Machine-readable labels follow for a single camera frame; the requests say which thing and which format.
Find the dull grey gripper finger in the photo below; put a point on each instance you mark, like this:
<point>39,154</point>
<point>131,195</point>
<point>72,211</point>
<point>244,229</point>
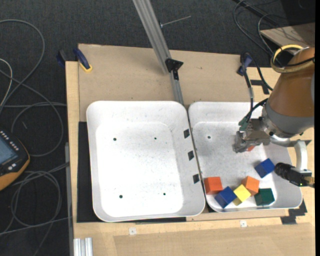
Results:
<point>238,147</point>

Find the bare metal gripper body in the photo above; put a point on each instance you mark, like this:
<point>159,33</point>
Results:
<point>257,133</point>

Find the orange cube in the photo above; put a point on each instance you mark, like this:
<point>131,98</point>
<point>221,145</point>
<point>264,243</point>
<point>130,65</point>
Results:
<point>251,184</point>
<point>251,148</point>
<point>213,185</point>

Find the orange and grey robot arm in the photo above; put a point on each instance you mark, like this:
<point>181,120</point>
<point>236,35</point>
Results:
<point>291,95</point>

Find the white plastic tray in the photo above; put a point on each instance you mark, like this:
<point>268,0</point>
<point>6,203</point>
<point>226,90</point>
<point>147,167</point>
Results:
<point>225,160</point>
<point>140,162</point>

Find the blue cube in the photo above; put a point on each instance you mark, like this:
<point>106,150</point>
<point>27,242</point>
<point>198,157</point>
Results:
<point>265,168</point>
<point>226,196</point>

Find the yellow cube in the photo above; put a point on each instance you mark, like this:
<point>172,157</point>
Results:
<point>242,193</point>

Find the green cube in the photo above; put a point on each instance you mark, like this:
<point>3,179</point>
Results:
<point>265,197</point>

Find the brown cardboard board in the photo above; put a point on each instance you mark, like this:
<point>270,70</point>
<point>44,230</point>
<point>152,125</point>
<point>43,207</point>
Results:
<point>130,80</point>

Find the black cylinder on white bracket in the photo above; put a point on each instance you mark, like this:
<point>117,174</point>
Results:
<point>287,172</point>

